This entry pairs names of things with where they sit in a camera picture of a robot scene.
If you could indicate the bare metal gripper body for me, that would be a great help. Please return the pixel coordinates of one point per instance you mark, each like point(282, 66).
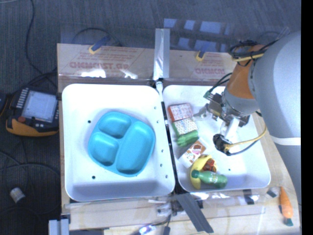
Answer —
point(217, 105)

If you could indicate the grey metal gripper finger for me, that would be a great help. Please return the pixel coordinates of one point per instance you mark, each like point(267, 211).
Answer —
point(201, 112)
point(215, 117)

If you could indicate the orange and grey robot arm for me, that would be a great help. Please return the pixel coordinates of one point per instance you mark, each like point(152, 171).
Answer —
point(278, 82)

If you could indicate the orange carton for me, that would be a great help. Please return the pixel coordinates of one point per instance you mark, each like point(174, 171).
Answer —
point(180, 111)

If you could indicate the green carton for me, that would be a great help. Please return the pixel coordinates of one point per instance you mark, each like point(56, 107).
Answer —
point(184, 126)

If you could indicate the green toy vegetable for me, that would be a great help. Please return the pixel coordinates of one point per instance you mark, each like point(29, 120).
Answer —
point(187, 138)

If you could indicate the white and brown carton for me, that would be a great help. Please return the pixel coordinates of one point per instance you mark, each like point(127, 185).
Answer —
point(193, 153)

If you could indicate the brown toy food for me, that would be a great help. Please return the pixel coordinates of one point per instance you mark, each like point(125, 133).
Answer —
point(210, 166)

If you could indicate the yellow banana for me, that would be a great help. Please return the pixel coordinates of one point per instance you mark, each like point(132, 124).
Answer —
point(198, 164)

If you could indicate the white plastic tray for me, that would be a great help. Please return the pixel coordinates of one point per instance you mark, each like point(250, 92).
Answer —
point(244, 160)
point(78, 136)

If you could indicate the green bottle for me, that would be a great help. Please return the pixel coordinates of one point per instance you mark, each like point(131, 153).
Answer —
point(212, 179)

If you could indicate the blue divided plate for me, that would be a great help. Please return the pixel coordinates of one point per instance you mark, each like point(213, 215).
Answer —
point(133, 146)

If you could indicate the brown cardboard board red print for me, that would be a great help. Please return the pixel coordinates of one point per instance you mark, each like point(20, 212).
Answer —
point(107, 62)

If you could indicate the orange carrot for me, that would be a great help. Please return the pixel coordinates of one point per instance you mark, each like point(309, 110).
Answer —
point(286, 204)

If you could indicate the small silver can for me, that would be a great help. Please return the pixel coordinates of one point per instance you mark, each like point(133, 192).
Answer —
point(17, 195)

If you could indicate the black cylinder on white bracket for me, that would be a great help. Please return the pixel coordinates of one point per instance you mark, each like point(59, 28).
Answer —
point(221, 141)

